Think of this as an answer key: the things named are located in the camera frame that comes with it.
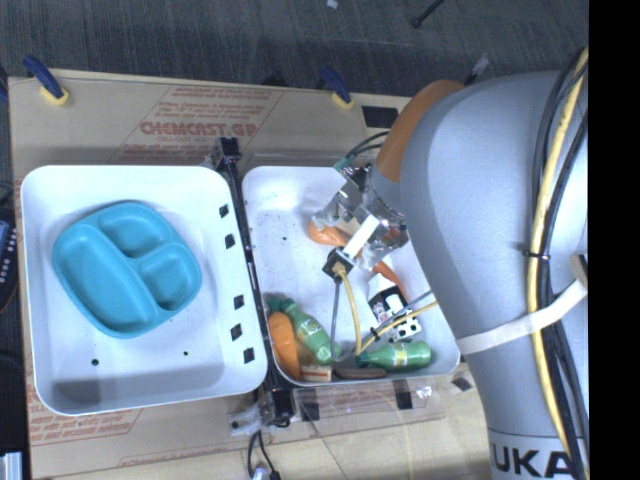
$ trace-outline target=white tray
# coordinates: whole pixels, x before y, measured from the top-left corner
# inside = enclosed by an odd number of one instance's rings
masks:
[[[335,169],[326,167],[261,166],[249,171],[243,180],[263,299],[270,295],[291,297],[302,311],[314,315],[327,332],[331,329],[335,285],[322,272],[322,266],[331,247],[313,242],[307,226],[311,215],[322,209],[344,182]],[[385,261],[403,282],[411,300],[429,290],[410,242],[393,251]],[[370,277],[369,272],[360,268],[349,273],[363,337],[378,325],[367,303]],[[348,298],[344,287],[341,290],[336,341],[346,350],[354,346],[355,334]],[[460,352],[440,308],[436,306],[422,313],[418,320],[423,330],[415,339],[424,339],[431,346],[431,364],[409,374],[390,375],[391,378],[438,375],[451,372],[458,365]],[[294,384],[310,384],[287,378]]]
[[[219,174],[203,167],[47,166],[25,178],[21,198],[35,386],[51,410],[81,415],[227,396],[263,381],[267,359],[255,300]],[[67,226],[122,200],[165,217],[203,277],[183,311],[130,339],[107,336],[81,314],[51,259]],[[235,245],[227,248],[229,235]]]

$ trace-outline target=black cable tie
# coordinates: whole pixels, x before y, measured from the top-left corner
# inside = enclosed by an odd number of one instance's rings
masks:
[[[540,261],[549,261],[551,259],[551,256],[548,254],[542,254],[539,252],[522,251],[522,255],[527,258],[538,258]]]

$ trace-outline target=green glass bottle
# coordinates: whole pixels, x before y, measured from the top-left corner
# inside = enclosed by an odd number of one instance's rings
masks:
[[[331,338],[320,322],[313,316],[300,311],[292,299],[284,299],[280,302],[279,309],[291,319],[296,338],[313,353],[318,364],[331,363],[331,349],[329,348]],[[334,352],[336,355],[341,353],[337,343],[334,344]]]
[[[423,368],[431,362],[431,347],[425,341],[389,343],[356,357],[358,366],[377,366],[388,372]]]

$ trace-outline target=bottle label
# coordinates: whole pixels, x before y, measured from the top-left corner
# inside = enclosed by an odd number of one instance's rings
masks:
[[[298,332],[296,334],[300,341],[304,341],[307,337],[317,333],[321,329],[322,326],[320,325],[320,323],[317,320],[310,318],[309,320],[305,320],[304,322],[302,322],[302,324],[300,324],[300,327],[298,328]]]
[[[401,349],[395,349],[395,354],[393,356],[393,366],[407,366],[409,362],[409,354],[407,354],[407,350],[404,346]]]

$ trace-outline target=black hole on tray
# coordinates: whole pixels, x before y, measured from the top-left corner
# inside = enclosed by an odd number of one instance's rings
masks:
[[[234,325],[231,328],[231,339],[233,341],[237,340],[240,336],[242,336],[242,326],[240,324]]]
[[[244,351],[244,364],[250,363],[256,358],[253,348],[248,348]]]

